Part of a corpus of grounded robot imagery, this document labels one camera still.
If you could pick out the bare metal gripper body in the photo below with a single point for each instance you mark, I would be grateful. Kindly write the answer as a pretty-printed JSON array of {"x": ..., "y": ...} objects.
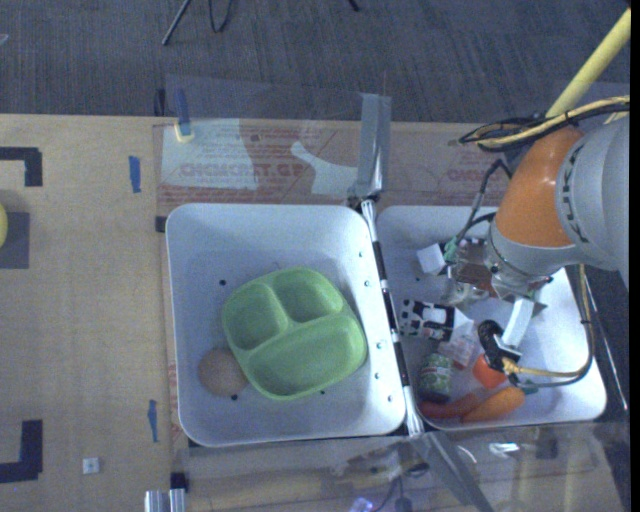
[{"x": 472, "y": 272}]

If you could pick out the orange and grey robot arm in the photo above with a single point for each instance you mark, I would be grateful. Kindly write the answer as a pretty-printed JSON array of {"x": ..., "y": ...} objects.
[{"x": 540, "y": 200}]

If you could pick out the white cube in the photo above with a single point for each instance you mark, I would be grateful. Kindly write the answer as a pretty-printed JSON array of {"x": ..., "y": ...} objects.
[{"x": 430, "y": 258}]

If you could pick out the black and white cow carton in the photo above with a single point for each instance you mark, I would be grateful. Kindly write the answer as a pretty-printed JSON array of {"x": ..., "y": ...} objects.
[{"x": 425, "y": 317}]

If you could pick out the clear pink packet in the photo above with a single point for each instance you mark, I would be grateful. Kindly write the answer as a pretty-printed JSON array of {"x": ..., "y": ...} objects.
[{"x": 461, "y": 350}]

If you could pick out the orange cube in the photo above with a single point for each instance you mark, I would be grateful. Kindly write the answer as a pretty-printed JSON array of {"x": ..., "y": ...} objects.
[{"x": 486, "y": 376}]

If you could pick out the brown cardboard board red print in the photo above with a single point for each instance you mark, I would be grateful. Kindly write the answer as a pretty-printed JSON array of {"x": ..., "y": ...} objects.
[{"x": 425, "y": 165}]

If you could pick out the white plastic tray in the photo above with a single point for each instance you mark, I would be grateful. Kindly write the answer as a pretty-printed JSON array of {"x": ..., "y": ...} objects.
[
  {"x": 555, "y": 360},
  {"x": 210, "y": 240}
]

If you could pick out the orange yellow toy vegetable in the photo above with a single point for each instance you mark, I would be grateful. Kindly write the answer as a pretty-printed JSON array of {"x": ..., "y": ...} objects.
[{"x": 497, "y": 404}]

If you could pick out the orange carrot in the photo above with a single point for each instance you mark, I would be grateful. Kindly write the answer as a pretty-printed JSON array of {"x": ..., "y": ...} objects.
[{"x": 442, "y": 407}]

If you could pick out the green divided plate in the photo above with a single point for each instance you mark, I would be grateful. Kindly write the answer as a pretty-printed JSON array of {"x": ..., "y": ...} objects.
[{"x": 295, "y": 340}]

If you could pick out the beige round bread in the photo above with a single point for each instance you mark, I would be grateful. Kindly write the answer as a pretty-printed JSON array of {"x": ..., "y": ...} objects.
[{"x": 217, "y": 372}]

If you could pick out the small white square tile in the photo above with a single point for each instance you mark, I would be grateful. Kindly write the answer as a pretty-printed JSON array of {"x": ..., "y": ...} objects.
[{"x": 90, "y": 465}]

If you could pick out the yellow ball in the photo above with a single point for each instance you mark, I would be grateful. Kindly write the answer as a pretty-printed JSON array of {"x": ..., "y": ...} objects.
[{"x": 2, "y": 225}]

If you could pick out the black cylinder on white bracket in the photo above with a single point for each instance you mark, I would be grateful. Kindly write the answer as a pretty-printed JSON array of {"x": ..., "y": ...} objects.
[{"x": 495, "y": 345}]

